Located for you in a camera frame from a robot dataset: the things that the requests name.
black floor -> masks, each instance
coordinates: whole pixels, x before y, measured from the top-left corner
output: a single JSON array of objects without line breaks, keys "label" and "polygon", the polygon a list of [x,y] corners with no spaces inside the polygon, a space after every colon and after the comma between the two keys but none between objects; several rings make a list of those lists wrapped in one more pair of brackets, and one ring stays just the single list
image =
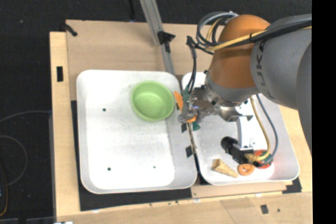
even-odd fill
[{"label": "black floor", "polygon": [[[138,0],[135,20],[144,22]],[[232,10],[277,19],[312,12],[312,0],[157,0],[164,23],[196,24],[205,14]],[[47,113],[50,111],[48,34],[65,19],[130,20],[129,0],[0,0],[0,159],[9,186],[7,213],[0,218],[51,216],[51,168]]]}]

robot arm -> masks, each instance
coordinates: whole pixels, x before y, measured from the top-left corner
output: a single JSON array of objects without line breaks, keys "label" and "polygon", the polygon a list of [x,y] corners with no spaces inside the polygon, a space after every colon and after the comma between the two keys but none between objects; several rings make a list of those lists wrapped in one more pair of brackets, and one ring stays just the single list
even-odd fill
[{"label": "robot arm", "polygon": [[[217,29],[221,18],[226,20],[218,40],[214,32],[207,39],[200,35],[200,28],[212,18],[217,21],[209,32]],[[179,121],[200,122],[210,114],[235,121],[241,116],[236,107],[262,93],[274,103],[298,110],[311,151],[311,21],[311,14],[273,24],[253,15],[205,16],[198,26],[198,43],[189,45],[214,54],[205,84],[188,87],[187,97],[184,94],[186,106]]]}]

wooden table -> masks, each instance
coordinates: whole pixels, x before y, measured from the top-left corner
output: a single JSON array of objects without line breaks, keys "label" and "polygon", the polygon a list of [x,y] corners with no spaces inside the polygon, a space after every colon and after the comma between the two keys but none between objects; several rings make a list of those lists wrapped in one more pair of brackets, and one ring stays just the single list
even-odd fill
[{"label": "wooden table", "polygon": [[[80,211],[74,131],[70,101],[76,99],[76,78],[87,69],[164,70],[161,50],[152,46],[146,23],[67,20],[70,33],[50,33],[53,107],[53,165],[55,214],[58,221],[79,223],[311,223],[312,159],[298,113],[281,107],[291,142],[300,164],[301,193],[282,194],[292,182],[232,186],[195,184],[193,197],[179,201],[128,205]],[[186,36],[195,25],[164,24],[176,35],[171,42],[176,74],[192,68]],[[197,70],[208,68],[211,56],[198,53]],[[267,205],[263,214],[261,205]]]}]

black clamp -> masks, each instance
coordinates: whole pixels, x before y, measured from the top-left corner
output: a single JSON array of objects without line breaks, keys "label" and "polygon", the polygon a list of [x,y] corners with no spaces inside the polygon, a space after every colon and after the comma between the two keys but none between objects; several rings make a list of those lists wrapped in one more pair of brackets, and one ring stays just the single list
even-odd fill
[{"label": "black clamp", "polygon": [[175,38],[175,35],[166,33],[164,31],[160,31],[160,32],[158,32],[157,37],[159,38],[160,44],[161,45],[164,44],[164,48],[165,48],[166,52],[170,53],[169,42],[172,41]]}]

green bowl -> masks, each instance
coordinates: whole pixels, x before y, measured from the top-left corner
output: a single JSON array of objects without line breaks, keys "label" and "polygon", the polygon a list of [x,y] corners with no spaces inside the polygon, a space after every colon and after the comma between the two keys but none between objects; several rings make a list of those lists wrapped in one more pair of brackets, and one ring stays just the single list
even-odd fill
[{"label": "green bowl", "polygon": [[137,84],[132,90],[131,100],[136,115],[149,122],[164,120],[175,107],[172,92],[156,81]]}]

